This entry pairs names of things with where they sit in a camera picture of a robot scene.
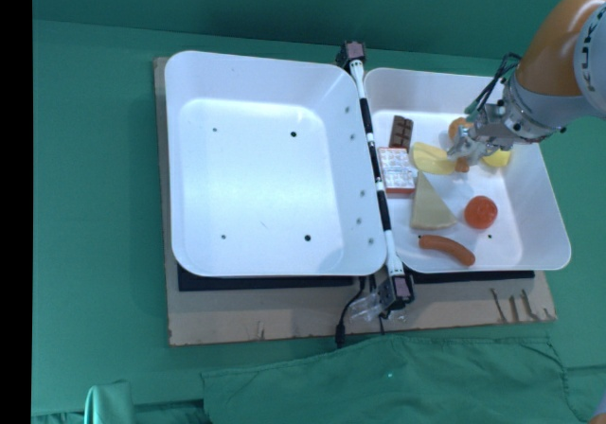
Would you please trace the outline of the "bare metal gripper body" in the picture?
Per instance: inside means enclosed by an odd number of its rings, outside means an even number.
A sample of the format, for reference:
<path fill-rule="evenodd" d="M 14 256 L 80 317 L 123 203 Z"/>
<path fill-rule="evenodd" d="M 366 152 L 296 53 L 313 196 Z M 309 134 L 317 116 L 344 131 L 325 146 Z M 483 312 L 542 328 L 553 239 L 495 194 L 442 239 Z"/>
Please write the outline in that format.
<path fill-rule="evenodd" d="M 492 153 L 496 149 L 509 150 L 518 141 L 513 130 L 512 107 L 506 102 L 472 103 L 466 108 L 467 120 L 472 126 L 467 129 L 466 148 L 471 152 Z"/>

